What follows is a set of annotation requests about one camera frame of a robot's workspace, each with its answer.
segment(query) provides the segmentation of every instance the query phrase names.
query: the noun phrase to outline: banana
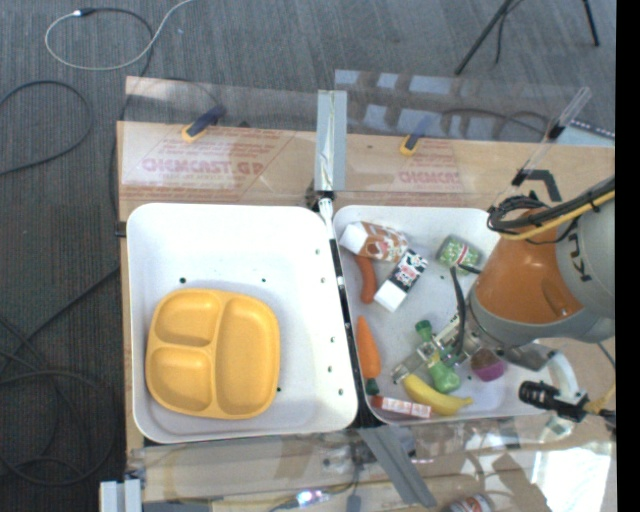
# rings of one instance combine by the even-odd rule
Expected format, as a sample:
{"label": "banana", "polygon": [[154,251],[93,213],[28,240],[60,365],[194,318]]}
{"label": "banana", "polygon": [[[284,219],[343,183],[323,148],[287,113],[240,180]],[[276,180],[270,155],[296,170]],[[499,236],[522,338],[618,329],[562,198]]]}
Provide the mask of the banana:
{"label": "banana", "polygon": [[402,379],[402,383],[414,402],[430,405],[433,412],[442,416],[453,416],[461,407],[473,403],[471,397],[460,398],[440,393],[413,373]]}

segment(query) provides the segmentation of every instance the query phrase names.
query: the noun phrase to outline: tripod leg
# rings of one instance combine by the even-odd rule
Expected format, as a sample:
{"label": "tripod leg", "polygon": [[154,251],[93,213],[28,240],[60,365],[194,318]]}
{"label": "tripod leg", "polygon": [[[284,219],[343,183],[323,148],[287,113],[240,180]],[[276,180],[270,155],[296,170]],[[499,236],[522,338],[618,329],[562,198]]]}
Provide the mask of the tripod leg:
{"label": "tripod leg", "polygon": [[584,4],[584,10],[587,12],[587,19],[589,20],[589,27],[591,28],[591,35],[593,36],[593,44],[600,46],[600,40],[598,39],[598,32],[596,32],[596,24],[593,21],[593,14],[591,13],[591,5],[589,0],[582,0]]}
{"label": "tripod leg", "polygon": [[476,39],[476,42],[473,43],[473,46],[471,47],[471,49],[467,52],[467,54],[462,59],[460,64],[458,64],[458,67],[455,70],[455,74],[456,75],[459,75],[460,73],[462,73],[462,70],[465,68],[467,63],[471,60],[471,57],[473,57],[473,55],[476,53],[478,48],[480,48],[480,45],[482,45],[484,40],[487,38],[487,36],[489,35],[489,32],[491,32],[491,30],[496,25],[496,23],[498,23],[498,21],[500,21],[500,18],[507,13],[507,11],[509,10],[509,6],[512,3],[513,3],[513,0],[505,0],[504,3],[500,6],[500,8],[496,11],[496,13],[493,15],[493,18],[491,19],[491,21],[488,23],[488,25],[482,31],[482,34],[480,34],[478,39]]}

